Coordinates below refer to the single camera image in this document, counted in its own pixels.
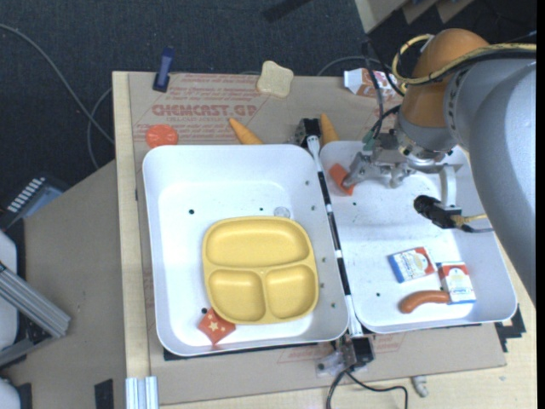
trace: blue object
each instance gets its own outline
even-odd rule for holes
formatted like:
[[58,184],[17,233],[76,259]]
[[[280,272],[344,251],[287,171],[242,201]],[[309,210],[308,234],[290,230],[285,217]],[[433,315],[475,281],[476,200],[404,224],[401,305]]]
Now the blue object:
[[173,60],[174,49],[172,47],[165,47],[161,55],[161,68],[159,68],[159,72],[155,75],[155,80],[153,81],[153,89],[155,91],[167,92],[170,81],[170,66]]

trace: toy sausage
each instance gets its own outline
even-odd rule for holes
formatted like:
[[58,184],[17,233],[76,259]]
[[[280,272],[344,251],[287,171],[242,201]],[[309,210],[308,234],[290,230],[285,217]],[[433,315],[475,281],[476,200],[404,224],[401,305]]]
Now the toy sausage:
[[399,310],[404,314],[410,314],[423,303],[448,303],[450,295],[444,291],[418,291],[405,297],[399,304]]

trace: orange disc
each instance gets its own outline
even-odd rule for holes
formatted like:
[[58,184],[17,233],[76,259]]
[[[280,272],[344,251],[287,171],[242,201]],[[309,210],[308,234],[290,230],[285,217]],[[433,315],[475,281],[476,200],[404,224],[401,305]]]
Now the orange disc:
[[146,142],[150,148],[175,146],[178,143],[178,133],[167,124],[155,124],[147,130]]

